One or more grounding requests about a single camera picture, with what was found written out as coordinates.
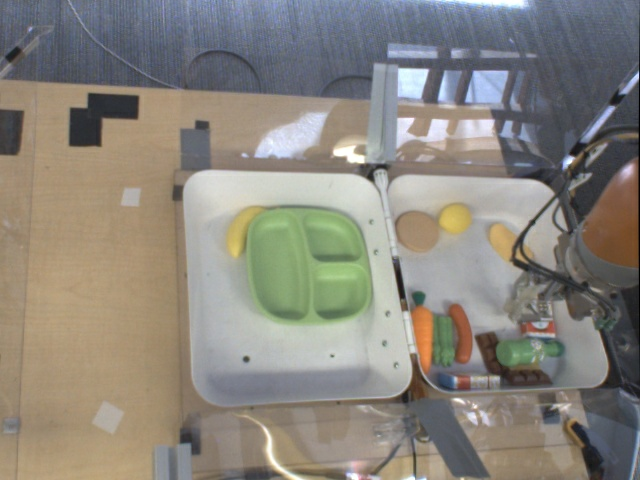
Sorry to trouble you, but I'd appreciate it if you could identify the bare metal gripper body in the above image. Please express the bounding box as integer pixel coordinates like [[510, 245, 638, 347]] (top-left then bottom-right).
[[528, 232, 620, 320]]

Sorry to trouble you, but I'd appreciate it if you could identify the red and white carton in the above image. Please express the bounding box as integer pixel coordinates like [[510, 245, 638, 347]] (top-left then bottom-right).
[[519, 300, 558, 342]]

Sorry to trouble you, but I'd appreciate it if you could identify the white plastic tray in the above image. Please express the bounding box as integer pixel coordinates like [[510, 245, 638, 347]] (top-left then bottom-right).
[[182, 169, 414, 409], [387, 174, 610, 395]]

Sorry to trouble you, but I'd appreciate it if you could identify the green bottle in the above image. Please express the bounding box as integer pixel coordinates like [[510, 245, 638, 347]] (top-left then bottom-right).
[[495, 337, 567, 370]]

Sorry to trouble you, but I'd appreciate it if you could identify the brown chocolate bar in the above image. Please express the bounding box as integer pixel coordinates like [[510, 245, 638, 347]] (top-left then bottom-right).
[[474, 331, 507, 376], [501, 366, 554, 388]]

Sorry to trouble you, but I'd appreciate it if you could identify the yellow oval bread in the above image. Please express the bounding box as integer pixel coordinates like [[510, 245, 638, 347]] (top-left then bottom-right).
[[488, 222, 535, 266]]

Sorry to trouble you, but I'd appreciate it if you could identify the orange sausage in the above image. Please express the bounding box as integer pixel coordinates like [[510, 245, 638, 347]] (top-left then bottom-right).
[[447, 303, 474, 365]]

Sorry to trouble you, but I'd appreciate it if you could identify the green asparagus bundle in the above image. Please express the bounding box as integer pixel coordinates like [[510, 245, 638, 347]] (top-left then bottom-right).
[[431, 314, 457, 368]]

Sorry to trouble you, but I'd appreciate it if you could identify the blue red white packet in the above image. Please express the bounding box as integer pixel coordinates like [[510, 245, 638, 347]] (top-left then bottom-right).
[[437, 371, 503, 392]]

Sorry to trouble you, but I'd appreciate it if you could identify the orange carrot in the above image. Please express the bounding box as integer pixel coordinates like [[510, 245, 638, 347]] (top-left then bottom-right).
[[410, 291, 435, 375]]

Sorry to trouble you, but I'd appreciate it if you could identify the yellow lemon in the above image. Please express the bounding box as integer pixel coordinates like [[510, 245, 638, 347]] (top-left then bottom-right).
[[438, 202, 474, 236]]

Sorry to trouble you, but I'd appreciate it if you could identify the tan round biscuit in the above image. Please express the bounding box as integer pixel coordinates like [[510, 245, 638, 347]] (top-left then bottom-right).
[[394, 210, 442, 255]]

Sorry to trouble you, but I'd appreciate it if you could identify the thin black and white rod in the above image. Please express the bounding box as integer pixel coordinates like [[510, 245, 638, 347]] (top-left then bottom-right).
[[372, 167, 419, 357]]

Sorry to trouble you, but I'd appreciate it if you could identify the green divided plate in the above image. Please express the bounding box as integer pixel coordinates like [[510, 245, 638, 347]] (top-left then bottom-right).
[[245, 207, 374, 326]]

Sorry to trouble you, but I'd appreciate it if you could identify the yellow banana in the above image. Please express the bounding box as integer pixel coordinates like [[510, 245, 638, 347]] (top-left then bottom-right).
[[226, 205, 267, 259]]

